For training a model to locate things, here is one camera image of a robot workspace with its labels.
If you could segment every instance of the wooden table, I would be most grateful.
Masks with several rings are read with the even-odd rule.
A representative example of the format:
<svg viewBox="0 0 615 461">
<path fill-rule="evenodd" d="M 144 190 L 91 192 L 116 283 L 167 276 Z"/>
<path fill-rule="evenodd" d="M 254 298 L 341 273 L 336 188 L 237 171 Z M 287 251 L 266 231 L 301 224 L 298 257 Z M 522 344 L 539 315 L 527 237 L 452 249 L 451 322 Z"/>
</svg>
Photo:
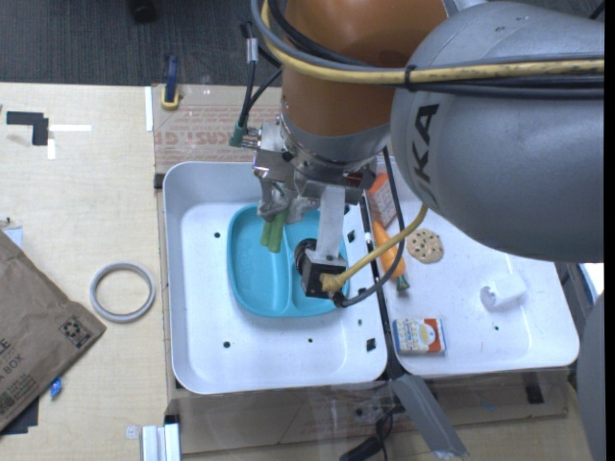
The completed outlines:
<svg viewBox="0 0 615 461">
<path fill-rule="evenodd" d="M 71 300 L 90 309 L 91 279 L 117 260 L 144 265 L 160 295 L 154 140 L 146 131 L 143 87 L 0 84 L 0 103 L 0 212 L 22 222 L 30 259 Z M 45 147 L 31 144 L 30 127 L 6 125 L 7 110 L 43 112 L 50 125 L 91 125 L 91 132 L 55 133 L 56 158 L 49 160 Z M 103 283 L 100 299 L 111 310 L 126 312 L 144 301 L 145 286 L 132 274 Z M 62 376 L 61 394 L 41 397 L 38 426 L 0 437 L 0 459 L 139 459 L 139 442 L 127 438 L 127 427 L 160 425 L 167 405 L 160 298 L 134 323 L 106 324 L 102 339 Z M 589 460 L 570 392 L 569 413 L 562 418 L 466 426 L 459 436 L 477 460 Z M 359 442 L 185 458 L 336 459 Z M 391 459 L 434 459 L 416 432 L 387 442 Z M 409 452 L 415 455 L 408 458 Z"/>
</svg>

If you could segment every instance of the gray carpet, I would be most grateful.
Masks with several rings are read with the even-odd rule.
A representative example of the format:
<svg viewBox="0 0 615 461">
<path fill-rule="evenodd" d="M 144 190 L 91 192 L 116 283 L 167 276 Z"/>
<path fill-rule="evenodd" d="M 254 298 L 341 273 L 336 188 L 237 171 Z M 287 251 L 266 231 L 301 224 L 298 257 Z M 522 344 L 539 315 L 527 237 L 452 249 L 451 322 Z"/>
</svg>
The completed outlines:
<svg viewBox="0 0 615 461">
<path fill-rule="evenodd" d="M 576 15 L 589 15 L 602 2 L 508 1 Z M 139 25 L 127 0 L 0 0 L 0 81 L 148 85 L 161 82 L 164 55 L 173 53 L 182 83 L 245 83 L 238 17 L 249 0 L 154 2 L 158 20 Z M 261 61 L 258 82 L 272 70 Z"/>
</svg>

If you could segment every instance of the divided blue plate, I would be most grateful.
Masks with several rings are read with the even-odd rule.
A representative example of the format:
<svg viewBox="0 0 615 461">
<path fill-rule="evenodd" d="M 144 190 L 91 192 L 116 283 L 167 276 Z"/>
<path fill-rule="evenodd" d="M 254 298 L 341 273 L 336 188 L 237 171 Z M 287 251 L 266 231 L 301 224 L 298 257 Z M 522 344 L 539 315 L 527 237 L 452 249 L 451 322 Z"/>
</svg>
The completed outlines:
<svg viewBox="0 0 615 461">
<path fill-rule="evenodd" d="M 317 238 L 319 215 L 310 211 L 302 222 L 284 226 L 279 253 L 271 253 L 260 244 L 263 220 L 257 216 L 256 205 L 246 206 L 233 216 L 227 259 L 231 286 L 241 305 L 259 316 L 282 318 L 315 316 L 335 309 L 329 299 L 306 296 L 295 268 L 295 247 L 304 239 Z M 343 244 L 340 253 L 346 258 Z"/>
</svg>

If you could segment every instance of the orange carrot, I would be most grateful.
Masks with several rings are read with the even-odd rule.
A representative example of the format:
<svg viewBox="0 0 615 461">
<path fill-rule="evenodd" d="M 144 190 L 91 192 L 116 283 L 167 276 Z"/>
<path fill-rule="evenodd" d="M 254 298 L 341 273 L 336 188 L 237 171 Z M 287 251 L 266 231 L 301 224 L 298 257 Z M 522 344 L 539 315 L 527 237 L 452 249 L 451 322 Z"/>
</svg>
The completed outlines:
<svg viewBox="0 0 615 461">
<path fill-rule="evenodd" d="M 390 237 L 388 233 L 386 232 L 386 229 L 382 226 L 382 224 L 378 220 L 374 220 L 372 222 L 372 233 L 374 234 L 374 240 L 376 241 L 377 247 L 382 246 L 384 243 L 390 240 Z M 388 272 L 391 266 L 393 266 L 393 261 L 395 260 L 396 255 L 397 255 L 397 246 L 393 246 L 381 254 L 380 256 L 381 264 L 385 272 Z M 405 290 L 409 287 L 409 284 L 407 283 L 404 277 L 405 272 L 406 272 L 406 262 L 404 261 L 404 258 L 402 257 L 402 259 L 400 259 L 399 264 L 397 265 L 397 268 L 395 268 L 393 275 L 391 275 L 391 277 L 394 277 L 397 279 L 397 289 L 398 290 Z"/>
</svg>

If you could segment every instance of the brown paper bag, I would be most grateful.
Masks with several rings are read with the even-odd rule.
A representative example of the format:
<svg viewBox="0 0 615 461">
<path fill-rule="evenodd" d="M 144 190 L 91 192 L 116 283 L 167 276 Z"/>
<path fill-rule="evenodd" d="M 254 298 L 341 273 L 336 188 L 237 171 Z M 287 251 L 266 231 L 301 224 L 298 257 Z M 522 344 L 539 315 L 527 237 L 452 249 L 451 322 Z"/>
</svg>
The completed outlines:
<svg viewBox="0 0 615 461">
<path fill-rule="evenodd" d="M 105 329 L 0 230 L 0 432 Z"/>
</svg>

